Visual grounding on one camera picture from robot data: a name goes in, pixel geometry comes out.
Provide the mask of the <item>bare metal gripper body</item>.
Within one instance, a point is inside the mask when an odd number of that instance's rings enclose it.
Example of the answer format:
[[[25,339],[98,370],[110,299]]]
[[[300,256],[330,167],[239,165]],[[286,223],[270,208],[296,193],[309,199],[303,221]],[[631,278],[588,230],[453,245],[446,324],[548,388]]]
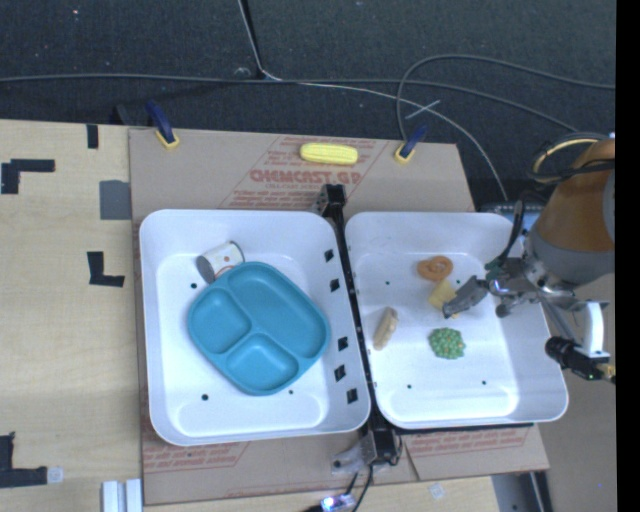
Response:
[[[485,270],[488,290],[500,300],[496,307],[499,318],[523,304],[551,304],[566,309],[576,302],[574,286],[535,258],[496,258]]]

